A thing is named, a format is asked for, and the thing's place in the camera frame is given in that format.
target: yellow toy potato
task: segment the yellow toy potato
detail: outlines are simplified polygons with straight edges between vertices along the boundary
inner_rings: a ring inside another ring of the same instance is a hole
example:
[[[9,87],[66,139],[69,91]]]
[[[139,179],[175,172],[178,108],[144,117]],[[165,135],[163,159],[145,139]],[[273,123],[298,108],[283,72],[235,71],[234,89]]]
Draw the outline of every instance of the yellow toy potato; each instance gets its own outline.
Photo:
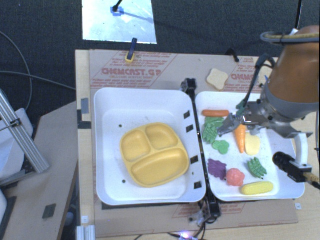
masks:
[[[260,138],[258,136],[251,135],[250,133],[245,134],[245,152],[249,156],[257,155],[260,151]]]

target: toy carrot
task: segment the toy carrot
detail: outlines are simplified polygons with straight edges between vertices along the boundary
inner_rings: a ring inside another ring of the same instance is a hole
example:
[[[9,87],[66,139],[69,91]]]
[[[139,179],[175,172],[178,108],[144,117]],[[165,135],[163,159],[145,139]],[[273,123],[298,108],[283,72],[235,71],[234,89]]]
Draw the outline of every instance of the toy carrot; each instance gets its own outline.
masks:
[[[236,139],[236,143],[238,144],[238,148],[240,153],[245,152],[245,143],[246,143],[246,126],[240,124],[237,129],[234,130],[234,135]]]
[[[229,115],[228,110],[209,110],[205,109],[202,111],[202,115],[210,118],[223,118]]]

